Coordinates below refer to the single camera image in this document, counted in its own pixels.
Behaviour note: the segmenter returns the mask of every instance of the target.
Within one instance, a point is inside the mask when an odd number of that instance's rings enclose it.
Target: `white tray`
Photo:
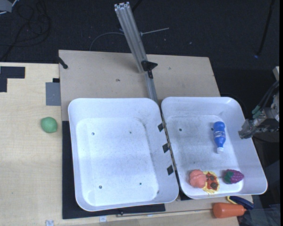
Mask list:
[[[229,97],[168,97],[161,105],[182,191],[190,198],[202,199],[231,195],[263,194],[267,181],[251,138],[241,139],[238,131],[245,121],[240,105]],[[223,154],[216,153],[213,124],[225,123]],[[213,171],[220,189],[208,194],[189,184],[194,169]],[[244,179],[226,184],[227,169],[239,170]]]
[[[79,98],[68,107],[75,197],[87,211],[172,202],[179,187],[158,105]]]

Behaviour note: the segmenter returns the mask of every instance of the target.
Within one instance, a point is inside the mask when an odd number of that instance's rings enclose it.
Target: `black mat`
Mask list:
[[[113,210],[103,210],[88,212],[80,208],[75,200],[74,171],[71,150],[71,137],[69,122],[63,121],[63,182],[62,182],[62,217],[86,218],[102,215],[128,214],[128,213],[148,213],[166,211],[164,204],[145,205],[136,207],[119,208]]]

